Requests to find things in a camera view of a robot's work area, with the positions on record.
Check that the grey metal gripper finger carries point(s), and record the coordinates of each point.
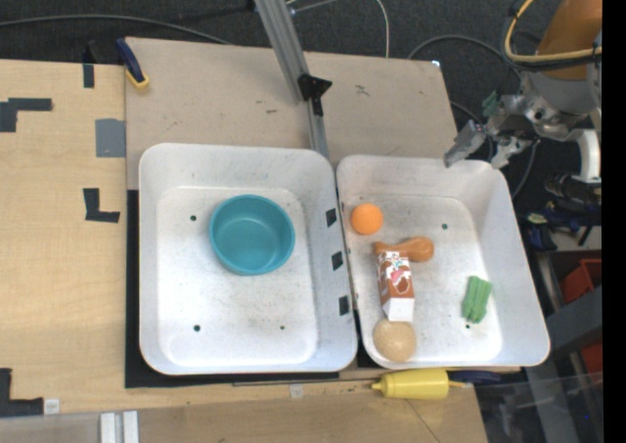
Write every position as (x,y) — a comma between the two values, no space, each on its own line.
(464,145)
(506,150)

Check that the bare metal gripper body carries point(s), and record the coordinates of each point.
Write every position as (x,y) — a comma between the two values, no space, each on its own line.
(533,120)

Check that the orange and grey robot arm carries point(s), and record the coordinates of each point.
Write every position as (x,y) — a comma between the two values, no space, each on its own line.
(574,15)

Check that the white plastic tray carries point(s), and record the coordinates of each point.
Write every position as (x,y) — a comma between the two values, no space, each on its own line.
(440,255)
(235,314)

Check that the brown toy chicken drumstick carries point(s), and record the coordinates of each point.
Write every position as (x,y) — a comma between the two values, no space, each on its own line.
(415,248)

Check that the orange ball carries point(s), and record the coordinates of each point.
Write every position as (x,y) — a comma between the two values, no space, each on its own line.
(367,219)

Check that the green toy vegetable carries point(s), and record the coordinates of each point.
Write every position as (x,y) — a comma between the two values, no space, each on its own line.
(475,299)

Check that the brown and white carton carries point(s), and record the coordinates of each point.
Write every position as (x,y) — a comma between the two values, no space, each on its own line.
(396,289)

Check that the beige round bread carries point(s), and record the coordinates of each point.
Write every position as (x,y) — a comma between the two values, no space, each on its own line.
(394,341)

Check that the teal bowl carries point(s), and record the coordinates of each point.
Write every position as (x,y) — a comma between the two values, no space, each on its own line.
(252,235)

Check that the yellow squeeze bottle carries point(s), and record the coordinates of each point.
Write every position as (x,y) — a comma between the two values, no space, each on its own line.
(415,384)

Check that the brown flat board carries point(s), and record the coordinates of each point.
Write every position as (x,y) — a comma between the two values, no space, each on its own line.
(220,94)

